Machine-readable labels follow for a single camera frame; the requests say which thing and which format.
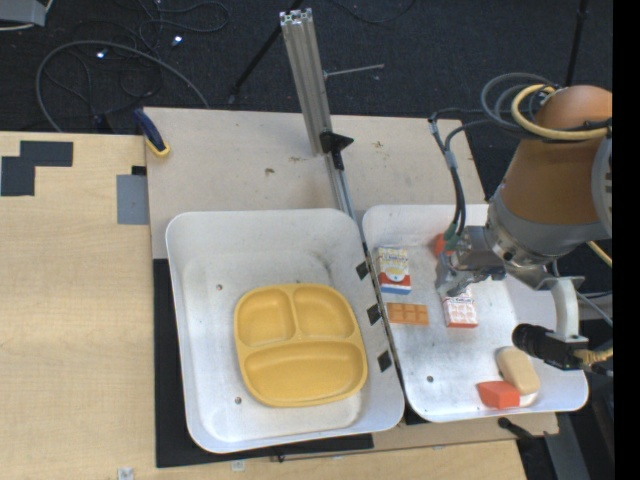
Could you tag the yellow divided plate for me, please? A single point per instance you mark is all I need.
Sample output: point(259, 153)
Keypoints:
point(300, 368)

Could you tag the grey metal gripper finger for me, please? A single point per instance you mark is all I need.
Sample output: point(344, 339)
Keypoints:
point(461, 286)
point(443, 275)

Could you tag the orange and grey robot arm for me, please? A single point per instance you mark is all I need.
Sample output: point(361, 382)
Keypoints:
point(550, 178)

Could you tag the pale wood board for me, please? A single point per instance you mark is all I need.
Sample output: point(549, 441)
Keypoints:
point(240, 168)

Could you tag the orange biscuit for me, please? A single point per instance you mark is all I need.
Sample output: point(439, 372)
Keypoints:
point(407, 313)

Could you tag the beige bread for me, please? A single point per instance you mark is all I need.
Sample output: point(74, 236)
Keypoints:
point(517, 370)

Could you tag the white red and blue carton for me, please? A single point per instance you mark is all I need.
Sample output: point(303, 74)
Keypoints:
point(394, 270)

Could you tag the white plastic tray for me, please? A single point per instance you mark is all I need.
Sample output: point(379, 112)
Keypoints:
point(450, 358)
point(210, 248)

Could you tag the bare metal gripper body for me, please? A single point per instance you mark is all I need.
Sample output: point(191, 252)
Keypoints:
point(477, 258)

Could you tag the pink and white carton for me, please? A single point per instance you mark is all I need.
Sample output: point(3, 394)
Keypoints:
point(460, 313)

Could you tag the orange cube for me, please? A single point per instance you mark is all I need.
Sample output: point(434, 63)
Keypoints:
point(497, 394)

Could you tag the black cylinder on white bracket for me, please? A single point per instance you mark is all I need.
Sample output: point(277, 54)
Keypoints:
point(542, 344)

